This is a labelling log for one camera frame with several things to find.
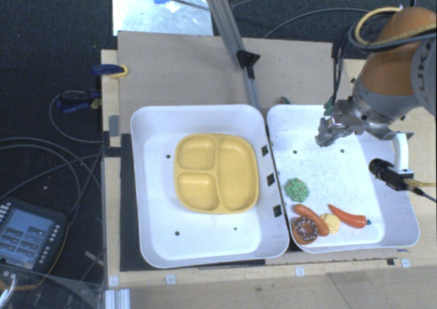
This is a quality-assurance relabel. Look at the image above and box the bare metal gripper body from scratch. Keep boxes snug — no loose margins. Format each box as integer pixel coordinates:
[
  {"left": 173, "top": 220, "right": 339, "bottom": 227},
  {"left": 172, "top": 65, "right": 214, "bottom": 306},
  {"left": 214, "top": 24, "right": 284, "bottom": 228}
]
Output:
[{"left": 330, "top": 97, "right": 394, "bottom": 140}]

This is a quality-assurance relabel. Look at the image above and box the white plastic tray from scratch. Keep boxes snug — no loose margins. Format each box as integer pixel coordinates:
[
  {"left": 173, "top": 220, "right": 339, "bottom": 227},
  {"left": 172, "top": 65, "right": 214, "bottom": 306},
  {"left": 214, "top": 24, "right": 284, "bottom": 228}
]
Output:
[
  {"left": 130, "top": 104, "right": 291, "bottom": 269},
  {"left": 266, "top": 104, "right": 421, "bottom": 254}
]

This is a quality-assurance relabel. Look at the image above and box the green broccoli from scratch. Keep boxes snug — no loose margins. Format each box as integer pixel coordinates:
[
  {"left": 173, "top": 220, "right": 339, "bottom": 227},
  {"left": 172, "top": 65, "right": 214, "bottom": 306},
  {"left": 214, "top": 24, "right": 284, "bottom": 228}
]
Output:
[{"left": 284, "top": 177, "right": 311, "bottom": 203}]

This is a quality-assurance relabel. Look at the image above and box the orange sausage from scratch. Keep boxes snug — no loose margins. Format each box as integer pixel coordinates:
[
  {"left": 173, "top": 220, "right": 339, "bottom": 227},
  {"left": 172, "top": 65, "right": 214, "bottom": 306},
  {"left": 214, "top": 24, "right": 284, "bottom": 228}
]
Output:
[{"left": 294, "top": 203, "right": 330, "bottom": 237}]

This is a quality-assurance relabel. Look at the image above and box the orange carrot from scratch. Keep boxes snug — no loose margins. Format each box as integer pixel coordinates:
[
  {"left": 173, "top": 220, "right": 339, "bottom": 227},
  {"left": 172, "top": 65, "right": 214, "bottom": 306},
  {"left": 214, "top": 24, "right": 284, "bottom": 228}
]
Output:
[{"left": 327, "top": 203, "right": 372, "bottom": 229}]

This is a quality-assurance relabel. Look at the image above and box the pale yellow bread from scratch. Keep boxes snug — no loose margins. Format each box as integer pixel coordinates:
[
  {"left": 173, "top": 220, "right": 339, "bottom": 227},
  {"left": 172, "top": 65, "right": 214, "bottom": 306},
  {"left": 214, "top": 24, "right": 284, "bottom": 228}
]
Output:
[{"left": 320, "top": 212, "right": 341, "bottom": 235}]

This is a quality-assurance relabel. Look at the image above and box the yellow divided plate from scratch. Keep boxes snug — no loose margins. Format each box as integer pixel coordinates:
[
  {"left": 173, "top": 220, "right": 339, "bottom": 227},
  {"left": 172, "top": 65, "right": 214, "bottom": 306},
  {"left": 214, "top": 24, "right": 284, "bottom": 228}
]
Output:
[{"left": 173, "top": 132, "right": 260, "bottom": 215}]

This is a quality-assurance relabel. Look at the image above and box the brown doughnut with sprinkles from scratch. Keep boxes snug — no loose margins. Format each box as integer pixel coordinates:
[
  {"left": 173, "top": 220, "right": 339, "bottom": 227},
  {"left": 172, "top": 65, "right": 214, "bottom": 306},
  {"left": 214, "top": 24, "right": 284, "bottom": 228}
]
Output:
[{"left": 290, "top": 216, "right": 320, "bottom": 246}]

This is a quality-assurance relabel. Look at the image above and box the brown cardboard board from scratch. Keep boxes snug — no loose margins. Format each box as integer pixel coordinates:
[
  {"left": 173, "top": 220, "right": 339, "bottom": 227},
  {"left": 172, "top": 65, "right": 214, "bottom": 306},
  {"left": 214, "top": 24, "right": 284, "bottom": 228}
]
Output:
[{"left": 117, "top": 30, "right": 400, "bottom": 267}]

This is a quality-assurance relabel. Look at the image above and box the black cylinder on white bracket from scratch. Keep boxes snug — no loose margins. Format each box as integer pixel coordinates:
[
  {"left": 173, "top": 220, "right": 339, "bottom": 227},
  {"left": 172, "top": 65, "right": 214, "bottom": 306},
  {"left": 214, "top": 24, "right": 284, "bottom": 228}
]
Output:
[{"left": 368, "top": 132, "right": 416, "bottom": 192}]

